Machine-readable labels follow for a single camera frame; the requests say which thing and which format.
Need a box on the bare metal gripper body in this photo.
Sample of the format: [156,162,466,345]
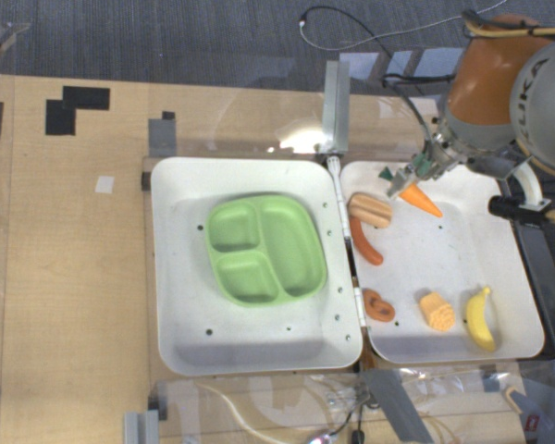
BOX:
[404,125,469,185]

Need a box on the orange carrot with green top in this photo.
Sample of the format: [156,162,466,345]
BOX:
[379,166,444,219]

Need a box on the brown pretzel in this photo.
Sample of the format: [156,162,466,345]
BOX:
[362,288,397,324]

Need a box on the orange-red sausage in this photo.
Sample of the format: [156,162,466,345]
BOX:
[349,215,385,267]

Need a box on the green divided plate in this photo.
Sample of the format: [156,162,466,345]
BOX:
[205,193,328,309]

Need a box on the white plastic tray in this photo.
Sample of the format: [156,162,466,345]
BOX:
[339,160,547,365]
[150,156,364,377]

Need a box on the yellow banana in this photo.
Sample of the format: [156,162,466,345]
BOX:
[464,285,498,354]

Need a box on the tan hot dog bun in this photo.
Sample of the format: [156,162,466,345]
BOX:
[347,191,394,229]

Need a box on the yellow corn piece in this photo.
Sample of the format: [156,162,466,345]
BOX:
[418,291,456,333]

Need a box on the black cylinder on white bracket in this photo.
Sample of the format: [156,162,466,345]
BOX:
[487,162,554,226]

